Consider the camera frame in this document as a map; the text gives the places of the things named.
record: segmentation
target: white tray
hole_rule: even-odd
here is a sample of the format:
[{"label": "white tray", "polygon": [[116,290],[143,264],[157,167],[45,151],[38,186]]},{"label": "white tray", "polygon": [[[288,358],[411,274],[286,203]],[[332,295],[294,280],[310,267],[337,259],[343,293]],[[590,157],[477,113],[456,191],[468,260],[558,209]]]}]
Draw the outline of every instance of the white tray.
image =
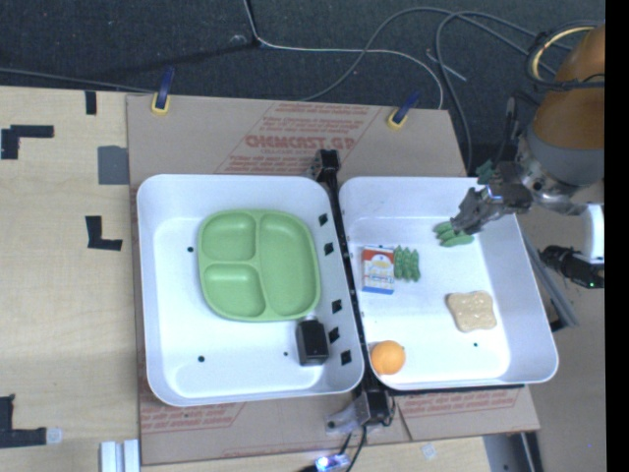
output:
[{"label": "white tray", "polygon": [[[393,339],[406,364],[380,380],[398,390],[534,384],[558,364],[543,302],[514,215],[486,224],[471,245],[439,246],[432,229],[458,212],[469,178],[354,178],[340,203],[368,345]],[[420,253],[421,279],[395,281],[393,295],[361,289],[365,245]],[[451,292],[486,290],[497,326],[459,331],[445,305]]]},{"label": "white tray", "polygon": [[[328,196],[302,177],[157,175],[138,191],[146,369],[165,403],[192,406],[340,393],[361,380],[365,364]],[[277,209],[311,229],[321,278],[310,316],[323,323],[330,356],[302,367],[298,321],[223,319],[203,299],[196,246],[202,221],[232,208]],[[321,225],[319,218],[327,221]],[[324,246],[334,251],[326,254]]]}]

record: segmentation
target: slice of bread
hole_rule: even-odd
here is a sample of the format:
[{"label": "slice of bread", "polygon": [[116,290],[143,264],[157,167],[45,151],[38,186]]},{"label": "slice of bread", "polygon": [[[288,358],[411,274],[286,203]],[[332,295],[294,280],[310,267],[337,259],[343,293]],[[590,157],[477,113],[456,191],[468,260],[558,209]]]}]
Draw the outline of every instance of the slice of bread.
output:
[{"label": "slice of bread", "polygon": [[483,290],[448,294],[445,302],[457,328],[462,332],[494,328],[497,324],[493,313],[493,299]]}]

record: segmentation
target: yellow and blue clamp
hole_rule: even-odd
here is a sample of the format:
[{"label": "yellow and blue clamp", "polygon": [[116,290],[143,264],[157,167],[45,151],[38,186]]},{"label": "yellow and blue clamp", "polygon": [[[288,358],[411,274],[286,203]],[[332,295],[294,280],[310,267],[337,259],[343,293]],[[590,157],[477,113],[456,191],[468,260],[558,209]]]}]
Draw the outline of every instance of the yellow and blue clamp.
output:
[{"label": "yellow and blue clamp", "polygon": [[417,105],[419,99],[420,92],[418,90],[413,91],[400,108],[391,112],[391,115],[386,119],[386,125],[393,131],[401,130],[408,119],[409,110]]},{"label": "yellow and blue clamp", "polygon": [[159,85],[159,91],[153,95],[153,100],[150,103],[150,111],[155,115],[166,115],[170,108],[170,87],[173,84],[173,77],[175,76],[174,67],[166,67],[164,75],[161,78],[161,84]]}]

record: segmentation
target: orange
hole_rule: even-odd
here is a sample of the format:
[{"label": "orange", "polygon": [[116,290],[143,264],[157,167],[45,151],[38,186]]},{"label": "orange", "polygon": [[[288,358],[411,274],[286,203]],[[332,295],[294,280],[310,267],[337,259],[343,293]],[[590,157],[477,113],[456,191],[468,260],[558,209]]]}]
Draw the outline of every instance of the orange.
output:
[{"label": "orange", "polygon": [[370,358],[378,374],[395,374],[404,366],[406,352],[400,343],[387,340],[373,347]]}]

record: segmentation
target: green plate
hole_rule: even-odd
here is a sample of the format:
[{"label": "green plate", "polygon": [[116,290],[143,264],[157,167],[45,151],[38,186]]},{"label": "green plate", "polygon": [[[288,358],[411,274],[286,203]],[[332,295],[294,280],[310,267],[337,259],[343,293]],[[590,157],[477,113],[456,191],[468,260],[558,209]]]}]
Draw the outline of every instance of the green plate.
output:
[{"label": "green plate", "polygon": [[203,296],[222,317],[294,320],[318,303],[315,243],[294,215],[269,209],[215,213],[200,227],[197,253]]}]

